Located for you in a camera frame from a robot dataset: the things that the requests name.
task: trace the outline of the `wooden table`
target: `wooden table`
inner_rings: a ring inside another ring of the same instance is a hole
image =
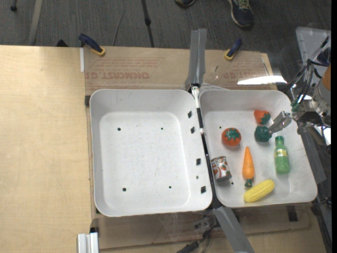
[[[3,45],[0,61],[0,251],[76,252],[77,234],[92,220],[79,49]],[[248,239],[256,252],[325,252],[313,214],[310,222]],[[185,244],[108,252],[176,252]],[[211,240],[208,252],[224,251],[232,252],[226,239]]]

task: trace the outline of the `green bottle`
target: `green bottle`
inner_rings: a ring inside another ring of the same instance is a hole
[[[278,174],[287,174],[290,172],[289,157],[286,147],[284,146],[284,139],[282,136],[275,138],[276,148],[274,151],[274,160],[276,172]]]

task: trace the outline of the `toy carrot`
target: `toy carrot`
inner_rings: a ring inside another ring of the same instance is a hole
[[[255,110],[254,117],[258,124],[267,124],[271,116],[268,111]]]
[[[243,167],[242,167],[242,175],[247,179],[244,184],[245,187],[252,187],[252,179],[255,175],[254,162],[251,154],[251,150],[249,147],[246,147],[244,151],[244,159],[243,159]]]

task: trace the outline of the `tin can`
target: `tin can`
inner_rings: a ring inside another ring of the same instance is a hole
[[[232,174],[225,156],[212,159],[211,164],[216,181],[225,181],[231,179]]]

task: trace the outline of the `blue clamp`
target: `blue clamp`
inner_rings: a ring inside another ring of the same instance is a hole
[[[78,39],[83,43],[88,45],[91,48],[91,51],[99,56],[102,56],[105,53],[105,49],[100,47],[92,38],[87,35],[81,34]]]
[[[224,58],[228,61],[232,60],[233,57],[235,56],[236,51],[240,48],[241,45],[242,45],[242,40],[241,38],[238,38],[235,41],[233,47],[231,47],[229,50],[225,52]]]

